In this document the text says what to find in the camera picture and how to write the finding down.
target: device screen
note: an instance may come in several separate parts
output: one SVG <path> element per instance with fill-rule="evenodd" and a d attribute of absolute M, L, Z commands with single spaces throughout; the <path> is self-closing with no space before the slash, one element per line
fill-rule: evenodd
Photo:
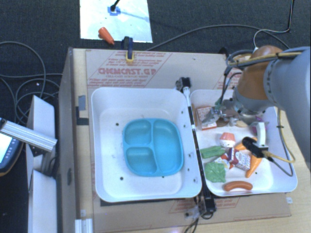
<path fill-rule="evenodd" d="M 3 161 L 11 141 L 12 137 L 0 133 L 0 163 Z"/>

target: blue tape piece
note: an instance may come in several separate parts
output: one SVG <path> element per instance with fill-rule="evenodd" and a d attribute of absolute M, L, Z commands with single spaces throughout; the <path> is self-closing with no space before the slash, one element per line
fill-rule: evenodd
<path fill-rule="evenodd" d="M 116 10 L 114 12 L 111 11 L 110 6 L 107 7 L 107 10 L 111 16 L 117 16 L 117 15 L 121 14 L 121 10 L 119 7 L 116 7 Z"/>

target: brown sausage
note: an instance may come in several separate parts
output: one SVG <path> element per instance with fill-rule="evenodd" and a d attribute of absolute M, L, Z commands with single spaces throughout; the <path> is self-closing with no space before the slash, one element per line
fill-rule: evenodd
<path fill-rule="evenodd" d="M 232 181 L 232 182 L 228 182 L 224 185 L 224 190 L 225 191 L 231 191 L 234 188 L 243 188 L 246 190 L 252 190 L 253 189 L 253 185 L 249 182 L 245 182 L 245 181 Z"/>

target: carrot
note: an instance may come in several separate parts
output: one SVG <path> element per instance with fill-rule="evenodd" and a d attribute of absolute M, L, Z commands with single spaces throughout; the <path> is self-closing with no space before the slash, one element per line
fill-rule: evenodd
<path fill-rule="evenodd" d="M 249 178 L 253 174 L 253 172 L 256 170 L 256 168 L 259 166 L 261 161 L 262 161 L 262 158 L 257 158 L 256 156 L 252 154 L 251 167 L 248 171 L 246 171 L 245 177 Z"/>
<path fill-rule="evenodd" d="M 234 149 L 240 151 L 240 150 L 245 150 L 246 147 L 245 147 L 245 146 L 242 144 L 242 142 L 241 142 L 241 143 L 239 143 L 238 145 L 236 145 L 236 146 L 234 147 Z"/>

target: black and yellow clamp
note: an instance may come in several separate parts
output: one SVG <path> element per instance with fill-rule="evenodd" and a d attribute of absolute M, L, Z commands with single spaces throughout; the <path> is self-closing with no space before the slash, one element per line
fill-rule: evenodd
<path fill-rule="evenodd" d="M 124 46 L 127 46 L 127 52 L 125 55 L 126 62 L 133 62 L 133 38 L 126 36 L 121 42 L 121 50 L 124 50 Z"/>

